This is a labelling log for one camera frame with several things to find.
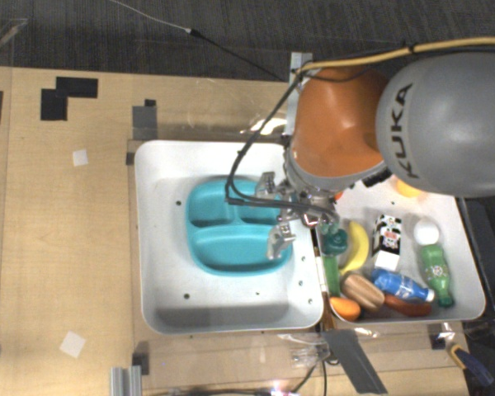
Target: green object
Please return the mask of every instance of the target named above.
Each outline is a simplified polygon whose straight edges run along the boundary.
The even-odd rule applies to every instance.
[[[438,304],[441,307],[450,307],[454,302],[449,292],[449,267],[444,259],[444,250],[440,245],[426,245],[421,252],[424,275],[427,284],[436,292]]]
[[[337,258],[323,255],[324,275],[327,277],[330,296],[341,296]]]
[[[343,254],[348,248],[348,235],[343,229],[322,237],[322,250],[328,256]]]

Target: yellow ball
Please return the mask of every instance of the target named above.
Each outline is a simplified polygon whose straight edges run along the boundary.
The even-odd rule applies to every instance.
[[[422,191],[420,191],[419,189],[413,188],[412,186],[408,185],[404,181],[400,181],[399,179],[396,182],[396,189],[401,195],[406,196],[407,198],[416,198],[422,193]]]

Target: wooden table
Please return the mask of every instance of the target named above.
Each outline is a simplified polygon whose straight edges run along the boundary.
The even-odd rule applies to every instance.
[[[40,90],[55,88],[57,76],[98,78],[98,98],[69,98],[68,121],[41,121]],[[133,172],[125,164],[132,106],[145,99],[158,104],[161,138],[231,139],[262,119],[284,89],[0,68],[0,396],[109,394],[110,368],[130,366],[136,347],[151,354],[145,394],[300,381],[305,369],[291,368],[290,344],[274,333],[166,337],[148,329],[139,311]],[[81,149],[88,164],[75,167]],[[86,339],[78,358],[59,349],[68,331]],[[364,347],[391,394],[467,393],[460,369],[430,349],[425,326],[379,331],[384,339]],[[461,333],[455,340],[464,343]],[[328,373],[329,394],[354,394],[341,367]],[[322,387],[316,372],[303,394]]]

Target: dark floor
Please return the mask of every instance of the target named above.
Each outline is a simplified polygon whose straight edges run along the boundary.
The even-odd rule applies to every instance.
[[[495,35],[495,0],[117,1],[196,29],[271,74],[107,0],[0,0],[0,28],[12,18],[28,20],[14,45],[0,53],[0,64],[284,80],[291,51],[312,52],[323,59],[402,42]],[[404,63],[392,62],[382,69],[393,73]],[[479,234],[494,238],[493,251],[483,251],[481,268],[495,294],[495,200],[480,203],[482,209],[472,209]],[[488,224],[489,231],[481,233]],[[471,350],[495,375],[495,295],[490,302],[485,324],[491,330],[472,332]],[[495,395],[495,385],[487,394]]]

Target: white ball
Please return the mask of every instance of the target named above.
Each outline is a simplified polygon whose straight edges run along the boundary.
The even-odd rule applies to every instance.
[[[418,245],[432,245],[438,242],[440,230],[436,224],[429,219],[421,219],[414,226],[414,239]]]

